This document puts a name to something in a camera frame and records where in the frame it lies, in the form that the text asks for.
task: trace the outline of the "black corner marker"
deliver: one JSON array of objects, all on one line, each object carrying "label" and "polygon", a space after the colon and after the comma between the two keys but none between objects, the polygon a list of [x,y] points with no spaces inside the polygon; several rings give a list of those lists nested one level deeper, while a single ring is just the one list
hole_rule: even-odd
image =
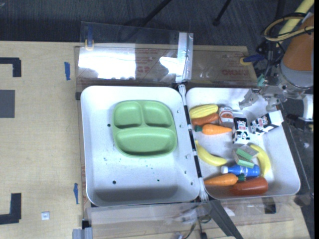
[{"label": "black corner marker", "polygon": [[10,213],[0,215],[0,225],[19,223],[21,219],[21,193],[12,193]]},{"label": "black corner marker", "polygon": [[21,60],[19,58],[0,57],[0,64],[12,64],[12,76],[21,77]]}]

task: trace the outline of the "toy banana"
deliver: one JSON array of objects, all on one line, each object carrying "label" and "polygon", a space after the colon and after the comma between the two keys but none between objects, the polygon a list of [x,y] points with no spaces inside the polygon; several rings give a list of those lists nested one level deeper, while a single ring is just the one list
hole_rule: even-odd
[{"label": "toy banana", "polygon": [[267,153],[261,147],[254,144],[251,144],[250,147],[255,151],[258,151],[256,157],[258,158],[260,163],[261,176],[265,177],[265,175],[269,172],[271,168],[270,159]]},{"label": "toy banana", "polygon": [[198,157],[206,162],[207,164],[213,165],[213,166],[221,166],[227,163],[227,160],[222,157],[216,157],[212,154],[210,154],[207,150],[205,150],[201,145],[198,144],[198,141],[195,141],[196,149],[197,149],[197,155]]}]

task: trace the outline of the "yellow corn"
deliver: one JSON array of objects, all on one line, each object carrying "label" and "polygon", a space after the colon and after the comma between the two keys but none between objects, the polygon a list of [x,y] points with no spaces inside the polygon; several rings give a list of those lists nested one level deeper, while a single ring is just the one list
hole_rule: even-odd
[{"label": "yellow corn", "polygon": [[216,113],[217,111],[217,105],[202,105],[190,109],[189,116],[191,119],[197,119]]}]

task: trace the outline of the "gray square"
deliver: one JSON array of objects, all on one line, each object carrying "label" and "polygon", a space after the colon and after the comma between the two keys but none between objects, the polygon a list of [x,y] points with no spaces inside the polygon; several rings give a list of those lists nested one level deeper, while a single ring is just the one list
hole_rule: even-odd
[{"label": "gray square", "polygon": [[0,118],[14,118],[15,90],[0,90]]}]

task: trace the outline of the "green sponge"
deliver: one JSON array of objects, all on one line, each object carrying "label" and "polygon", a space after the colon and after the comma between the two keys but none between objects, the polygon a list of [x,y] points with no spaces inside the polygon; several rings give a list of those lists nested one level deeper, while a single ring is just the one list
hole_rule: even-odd
[{"label": "green sponge", "polygon": [[248,145],[243,145],[240,148],[238,148],[236,150],[236,153],[246,159],[248,159],[249,161],[253,159],[253,157],[255,157],[258,152],[255,151],[253,148],[249,147]]},{"label": "green sponge", "polygon": [[248,159],[238,155],[235,151],[233,151],[233,155],[237,165],[246,166],[249,168],[254,167],[255,164],[253,162],[250,162]]}]

